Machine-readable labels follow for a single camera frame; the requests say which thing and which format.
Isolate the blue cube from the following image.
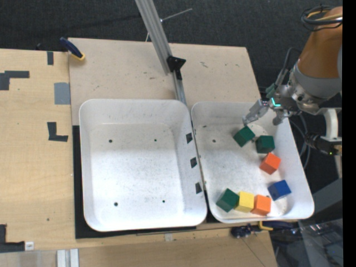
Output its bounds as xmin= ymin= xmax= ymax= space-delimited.
xmin=267 ymin=179 xmax=292 ymax=201

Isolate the pale wood board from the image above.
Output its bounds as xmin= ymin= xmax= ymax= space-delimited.
xmin=68 ymin=37 xmax=275 ymax=242

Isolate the yellow cube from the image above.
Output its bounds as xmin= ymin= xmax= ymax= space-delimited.
xmin=235 ymin=191 xmax=255 ymax=214

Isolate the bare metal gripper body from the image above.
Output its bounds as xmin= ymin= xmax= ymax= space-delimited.
xmin=269 ymin=75 xmax=328 ymax=117

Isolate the green cube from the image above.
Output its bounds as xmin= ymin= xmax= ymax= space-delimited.
xmin=233 ymin=125 xmax=256 ymax=148
xmin=215 ymin=187 xmax=240 ymax=214
xmin=255 ymin=135 xmax=276 ymax=154

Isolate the black cylinder on white bracket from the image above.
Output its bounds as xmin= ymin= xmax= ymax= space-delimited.
xmin=304 ymin=107 xmax=343 ymax=157

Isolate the white plastic tray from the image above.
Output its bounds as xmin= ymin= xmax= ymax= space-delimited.
xmin=78 ymin=98 xmax=208 ymax=233
xmin=191 ymin=101 xmax=316 ymax=224

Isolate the orange cube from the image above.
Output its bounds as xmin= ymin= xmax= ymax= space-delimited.
xmin=259 ymin=152 xmax=282 ymax=175
xmin=251 ymin=194 xmax=272 ymax=216

